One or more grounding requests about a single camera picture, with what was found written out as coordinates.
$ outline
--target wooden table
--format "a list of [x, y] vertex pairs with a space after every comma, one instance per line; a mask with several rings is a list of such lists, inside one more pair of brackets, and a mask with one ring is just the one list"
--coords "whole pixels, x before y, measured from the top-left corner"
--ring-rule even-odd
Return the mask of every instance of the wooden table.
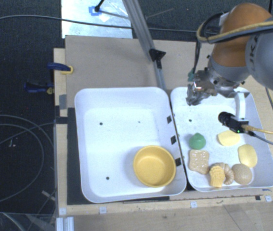
[[[167, 93], [187, 85], [193, 67], [191, 42], [156, 40]], [[203, 45], [198, 68], [207, 66], [211, 45]], [[156, 86], [152, 63], [136, 39], [68, 36], [65, 49], [54, 49], [54, 61], [74, 67], [72, 75], [54, 73], [55, 105], [67, 117], [74, 96], [83, 88]], [[263, 86], [249, 77], [244, 84], [255, 100], [262, 125], [273, 130], [273, 112]], [[266, 136], [273, 141], [273, 135]], [[273, 187], [219, 192], [185, 191], [168, 201], [67, 204], [67, 124], [56, 124], [58, 215], [74, 217], [75, 230], [273, 230]], [[107, 214], [100, 214], [101, 207]]]

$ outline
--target black bracket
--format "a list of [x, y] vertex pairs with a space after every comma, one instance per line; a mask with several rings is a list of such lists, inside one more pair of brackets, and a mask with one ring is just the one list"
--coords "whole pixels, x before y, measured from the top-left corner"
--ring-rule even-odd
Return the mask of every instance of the black bracket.
[[166, 52], [158, 51], [156, 49], [150, 49], [149, 54], [150, 54], [151, 60], [153, 62], [156, 61], [158, 69], [162, 69], [161, 59], [163, 58], [163, 56], [165, 56]]

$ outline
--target toy food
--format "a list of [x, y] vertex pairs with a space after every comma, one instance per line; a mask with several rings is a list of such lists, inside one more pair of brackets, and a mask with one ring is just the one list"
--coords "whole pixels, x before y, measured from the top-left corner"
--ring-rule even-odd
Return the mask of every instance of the toy food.
[[253, 146], [244, 144], [238, 148], [239, 160], [248, 167], [255, 167], [257, 164], [257, 154]]
[[252, 180], [252, 171], [244, 164], [235, 164], [232, 167], [234, 180], [241, 185], [248, 185]]
[[209, 171], [209, 152], [203, 150], [190, 150], [189, 152], [189, 169], [203, 175]]
[[232, 146], [240, 141], [240, 135], [231, 130], [224, 131], [218, 134], [218, 139], [223, 146]]
[[221, 187], [225, 179], [224, 169], [222, 169], [220, 166], [213, 166], [210, 169], [209, 174], [210, 186]]
[[206, 145], [205, 137], [204, 137], [203, 135], [201, 135], [200, 133], [194, 134], [194, 135], [189, 139], [189, 146], [190, 146], [192, 149], [200, 150], [200, 149], [204, 148], [205, 145]]
[[225, 185], [232, 184], [232, 182], [234, 181], [234, 172], [232, 171], [232, 169], [229, 167], [228, 164], [216, 163], [213, 166], [220, 166], [224, 170], [224, 174], [225, 174], [225, 178], [226, 178], [224, 181]]

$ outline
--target black floor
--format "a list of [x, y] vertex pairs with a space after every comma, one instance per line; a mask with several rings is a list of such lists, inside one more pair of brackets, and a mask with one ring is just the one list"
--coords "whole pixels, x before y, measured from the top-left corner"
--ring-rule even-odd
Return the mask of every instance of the black floor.
[[[152, 27], [196, 30], [212, 14], [228, 11], [241, 2], [254, 2], [264, 8], [269, 0], [139, 0]], [[0, 0], [0, 17], [13, 14], [61, 16], [61, 0]], [[152, 32], [154, 39], [195, 40], [192, 33]], [[15, 18], [0, 21], [0, 114], [29, 119], [37, 124], [54, 119], [53, 95], [28, 93], [26, 81], [41, 84], [52, 82], [47, 62], [52, 50], [64, 47], [61, 23], [35, 18]], [[25, 121], [0, 117], [0, 124], [32, 127]], [[52, 126], [44, 127], [52, 138]], [[22, 131], [20, 128], [0, 126], [0, 141]], [[34, 131], [44, 147], [44, 165], [37, 180], [25, 191], [0, 202], [0, 212], [37, 213], [54, 186], [53, 148], [41, 131]], [[39, 171], [42, 160], [39, 143], [31, 134], [20, 135], [0, 146], [0, 199], [26, 187]], [[51, 213], [54, 202], [49, 201], [41, 213]]]

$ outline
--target yellow toy food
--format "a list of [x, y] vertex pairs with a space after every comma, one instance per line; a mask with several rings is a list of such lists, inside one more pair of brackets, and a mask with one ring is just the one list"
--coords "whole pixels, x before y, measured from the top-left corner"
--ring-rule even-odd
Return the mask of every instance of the yellow toy food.
[[240, 141], [240, 135], [231, 130], [224, 131], [218, 134], [218, 139], [223, 146], [232, 146]]
[[205, 150], [190, 150], [189, 152], [189, 169], [203, 175], [209, 171], [209, 152]]
[[225, 179], [224, 169], [222, 169], [220, 166], [213, 166], [210, 169], [209, 174], [210, 186], [221, 187]]
[[225, 174], [224, 184], [225, 185], [232, 184], [232, 182], [234, 181], [234, 172], [232, 171], [232, 169], [229, 167], [228, 164], [216, 163], [213, 166], [220, 166], [224, 170], [224, 174]]
[[232, 167], [234, 180], [241, 185], [248, 185], [252, 180], [252, 171], [244, 164], [235, 164]]
[[248, 167], [255, 167], [257, 164], [257, 154], [253, 146], [244, 144], [238, 148], [239, 160]]

